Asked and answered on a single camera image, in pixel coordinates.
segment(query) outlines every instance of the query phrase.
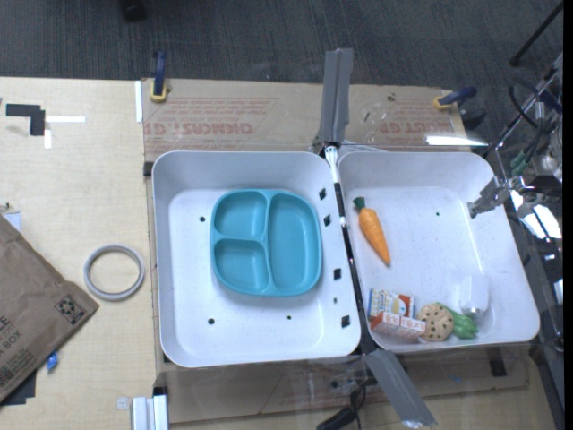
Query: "white ring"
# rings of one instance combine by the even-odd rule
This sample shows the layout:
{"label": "white ring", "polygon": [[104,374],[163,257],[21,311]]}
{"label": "white ring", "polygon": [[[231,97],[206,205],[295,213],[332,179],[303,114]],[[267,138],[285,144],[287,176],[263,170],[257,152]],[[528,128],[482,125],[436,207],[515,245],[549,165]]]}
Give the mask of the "white ring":
{"label": "white ring", "polygon": [[[110,252],[120,252],[122,254],[127,254],[131,256],[133,260],[137,263],[139,267],[139,276],[133,285],[131,285],[127,290],[120,291],[118,293],[109,293],[106,291],[100,290],[96,287],[93,282],[91,281],[90,277],[90,269],[93,262],[95,262],[102,254],[108,254]],[[106,299],[107,301],[122,301],[127,297],[130,297],[133,293],[137,291],[137,289],[143,283],[143,278],[145,277],[145,264],[143,263],[143,259],[141,256],[133,250],[130,246],[124,244],[110,244],[104,245],[100,248],[94,250],[91,255],[86,260],[85,264],[83,265],[83,278],[88,286],[88,289],[91,293],[95,296],[100,297],[101,299]]]}

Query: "yellow clamp pad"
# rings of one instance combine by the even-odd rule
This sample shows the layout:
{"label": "yellow clamp pad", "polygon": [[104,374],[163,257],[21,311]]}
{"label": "yellow clamp pad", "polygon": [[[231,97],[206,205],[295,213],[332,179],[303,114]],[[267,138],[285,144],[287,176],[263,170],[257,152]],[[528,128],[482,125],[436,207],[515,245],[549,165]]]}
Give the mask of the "yellow clamp pad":
{"label": "yellow clamp pad", "polygon": [[153,102],[165,102],[165,100],[167,99],[167,83],[163,82],[163,90],[159,95],[153,93],[154,89],[155,89],[155,80],[151,80],[150,99]]}
{"label": "yellow clamp pad", "polygon": [[440,100],[442,97],[446,97],[446,96],[437,97],[437,98],[435,98],[435,99],[433,100],[432,104],[433,104],[434,108],[436,108],[437,110],[448,110],[448,109],[450,109],[453,104],[442,105],[442,104],[439,102],[439,100]]}

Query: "wooden table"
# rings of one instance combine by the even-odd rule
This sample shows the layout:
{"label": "wooden table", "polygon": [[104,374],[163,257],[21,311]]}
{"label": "wooden table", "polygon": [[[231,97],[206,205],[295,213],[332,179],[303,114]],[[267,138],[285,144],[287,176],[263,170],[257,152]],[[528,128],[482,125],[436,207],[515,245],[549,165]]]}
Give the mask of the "wooden table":
{"label": "wooden table", "polygon": [[[144,129],[136,119],[135,91],[134,82],[0,78],[0,199],[20,209],[21,232],[31,244],[83,288],[83,264],[99,246],[126,243],[150,262]],[[6,103],[40,105],[47,116],[85,116],[85,123],[51,124],[46,149],[44,138],[28,134],[28,118],[5,116]],[[307,110],[309,119],[317,109],[320,104]],[[121,255],[96,264],[93,279],[109,291],[135,278],[134,264]],[[149,397],[156,379],[153,314],[149,278],[123,302],[100,301],[95,316],[58,350],[56,369],[38,370],[36,397],[0,407],[0,428],[130,428],[125,402]],[[537,369],[528,357],[524,361],[527,386],[472,393],[468,384],[466,394],[428,399],[440,428],[552,428]],[[314,428],[334,412],[176,428]],[[388,403],[363,413],[364,428],[404,428]]]}

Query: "gray carpet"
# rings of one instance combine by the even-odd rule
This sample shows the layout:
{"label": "gray carpet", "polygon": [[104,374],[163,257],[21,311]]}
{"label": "gray carpet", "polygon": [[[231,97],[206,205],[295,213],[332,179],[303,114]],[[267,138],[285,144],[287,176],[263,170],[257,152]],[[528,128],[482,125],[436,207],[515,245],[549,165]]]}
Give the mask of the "gray carpet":
{"label": "gray carpet", "polygon": [[0,76],[134,80],[161,49],[171,78],[322,83],[324,52],[352,47],[352,83],[475,86],[491,142],[514,77],[537,83],[563,50],[561,12],[509,66],[560,0],[143,2],[126,22],[118,0],[0,0]]}

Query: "white tray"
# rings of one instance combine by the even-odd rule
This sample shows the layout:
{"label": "white tray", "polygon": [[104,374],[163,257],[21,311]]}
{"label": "white tray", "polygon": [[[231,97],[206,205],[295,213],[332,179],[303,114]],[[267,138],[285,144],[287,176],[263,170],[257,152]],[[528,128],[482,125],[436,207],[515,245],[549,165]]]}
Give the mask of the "white tray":
{"label": "white tray", "polygon": [[[450,336],[422,342],[371,332],[397,353],[532,339],[539,314],[503,207],[469,216],[467,203],[492,179],[488,163],[465,152],[353,152],[338,172],[346,220],[364,302],[371,288],[415,298],[415,312],[440,301],[458,310],[465,276],[484,279],[490,307],[472,340]],[[389,243],[391,265],[375,254],[358,226],[353,199],[364,196],[378,212]]]}
{"label": "white tray", "polygon": [[[335,358],[355,350],[361,336],[355,293],[323,159],[306,152],[174,151],[155,162],[152,181],[160,338],[174,363]],[[288,190],[316,210],[322,273],[309,292],[249,296],[217,280],[210,263],[210,216],[220,196],[239,188]]]}

